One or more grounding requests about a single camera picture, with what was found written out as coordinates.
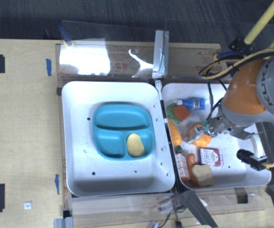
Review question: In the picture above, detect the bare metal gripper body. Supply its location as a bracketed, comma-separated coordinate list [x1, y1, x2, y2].
[207, 116, 234, 137]

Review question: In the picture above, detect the orange round toy fruit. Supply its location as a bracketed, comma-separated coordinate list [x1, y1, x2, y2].
[188, 124, 212, 148]

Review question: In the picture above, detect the orange carrot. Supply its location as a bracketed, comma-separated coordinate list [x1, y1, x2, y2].
[167, 117, 184, 153]

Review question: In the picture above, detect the red and white carton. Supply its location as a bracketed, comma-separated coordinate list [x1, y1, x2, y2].
[198, 147, 224, 167]

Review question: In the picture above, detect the orange sausage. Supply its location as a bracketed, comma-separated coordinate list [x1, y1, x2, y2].
[187, 153, 198, 184]

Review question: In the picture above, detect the orange pizza slice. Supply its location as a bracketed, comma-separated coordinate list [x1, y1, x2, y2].
[173, 105, 192, 122]

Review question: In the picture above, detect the green leafy toy vegetable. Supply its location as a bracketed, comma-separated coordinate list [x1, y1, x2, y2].
[166, 103, 181, 125]

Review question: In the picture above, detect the blue bottle with white cap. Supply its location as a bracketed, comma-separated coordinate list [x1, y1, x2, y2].
[175, 97, 207, 112]

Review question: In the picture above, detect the orange and white carton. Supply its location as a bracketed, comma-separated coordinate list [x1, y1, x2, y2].
[174, 152, 191, 182]

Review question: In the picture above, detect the tan bread slice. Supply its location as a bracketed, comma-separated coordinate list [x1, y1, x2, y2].
[191, 164, 216, 188]

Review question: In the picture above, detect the thin black and white rod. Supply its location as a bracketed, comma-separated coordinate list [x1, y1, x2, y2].
[154, 79, 179, 194]

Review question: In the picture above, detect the white plastic tray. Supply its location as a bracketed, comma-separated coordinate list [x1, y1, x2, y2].
[161, 82, 272, 191]
[61, 81, 176, 197]

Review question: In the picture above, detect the yellow oval toy food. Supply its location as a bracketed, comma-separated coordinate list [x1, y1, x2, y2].
[126, 133, 146, 158]

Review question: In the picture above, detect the blue divided plate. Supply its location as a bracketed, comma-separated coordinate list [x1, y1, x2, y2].
[92, 104, 155, 162]

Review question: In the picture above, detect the black cylinder on white bracket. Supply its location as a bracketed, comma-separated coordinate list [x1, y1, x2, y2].
[236, 135, 268, 171]

